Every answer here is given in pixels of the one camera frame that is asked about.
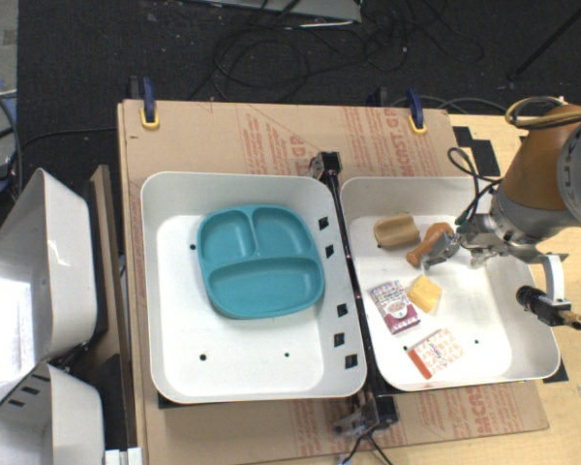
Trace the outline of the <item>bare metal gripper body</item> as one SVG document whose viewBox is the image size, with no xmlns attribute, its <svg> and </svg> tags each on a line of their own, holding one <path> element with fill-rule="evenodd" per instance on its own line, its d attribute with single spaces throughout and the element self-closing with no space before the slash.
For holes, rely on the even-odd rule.
<svg viewBox="0 0 581 465">
<path fill-rule="evenodd" d="M 496 257 L 509 255 L 506 235 L 511 232 L 512 226 L 507 218 L 491 213 L 476 213 L 456 229 L 461 247 L 470 253 L 473 249 L 494 249 Z"/>
</svg>

